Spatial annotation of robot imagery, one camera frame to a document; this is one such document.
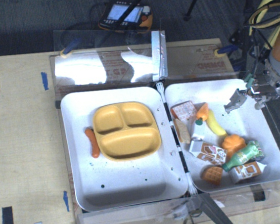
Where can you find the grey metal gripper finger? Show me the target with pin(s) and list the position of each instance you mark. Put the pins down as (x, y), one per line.
(231, 107)
(240, 95)

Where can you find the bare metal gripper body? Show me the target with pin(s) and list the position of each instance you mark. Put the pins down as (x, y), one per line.
(264, 88)

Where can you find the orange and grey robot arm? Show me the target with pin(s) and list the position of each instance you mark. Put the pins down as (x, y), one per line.
(279, 52)

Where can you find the white plastic tray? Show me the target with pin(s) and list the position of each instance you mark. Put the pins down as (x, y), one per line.
(245, 122)
(127, 177)

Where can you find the yellow banana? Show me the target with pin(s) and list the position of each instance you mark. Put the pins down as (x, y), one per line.
(215, 124)

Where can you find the orange carrot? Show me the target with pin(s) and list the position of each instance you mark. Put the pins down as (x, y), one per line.
(203, 112)

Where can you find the small white carton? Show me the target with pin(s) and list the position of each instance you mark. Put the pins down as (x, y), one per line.
(197, 131)

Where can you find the orange and white carton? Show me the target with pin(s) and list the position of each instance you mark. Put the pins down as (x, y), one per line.
(184, 110)

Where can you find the brown and white carton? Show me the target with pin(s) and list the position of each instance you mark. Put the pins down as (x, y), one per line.
(210, 152)
(247, 171)

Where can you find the green can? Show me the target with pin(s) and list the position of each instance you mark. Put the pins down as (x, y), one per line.
(258, 150)

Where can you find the green bottle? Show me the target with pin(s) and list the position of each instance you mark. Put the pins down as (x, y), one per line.
(239, 158)

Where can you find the tan bread slice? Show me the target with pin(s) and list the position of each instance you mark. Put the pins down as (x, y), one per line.
(183, 131)

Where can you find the thin black and white rod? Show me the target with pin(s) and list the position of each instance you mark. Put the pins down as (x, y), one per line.
(174, 135)

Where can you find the orange waffle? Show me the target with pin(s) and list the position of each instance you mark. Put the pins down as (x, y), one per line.
(212, 175)

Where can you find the yellow divided plate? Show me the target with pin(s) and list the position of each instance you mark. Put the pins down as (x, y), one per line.
(126, 131)

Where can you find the orange sausage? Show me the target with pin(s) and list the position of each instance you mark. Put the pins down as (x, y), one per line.
(93, 143)

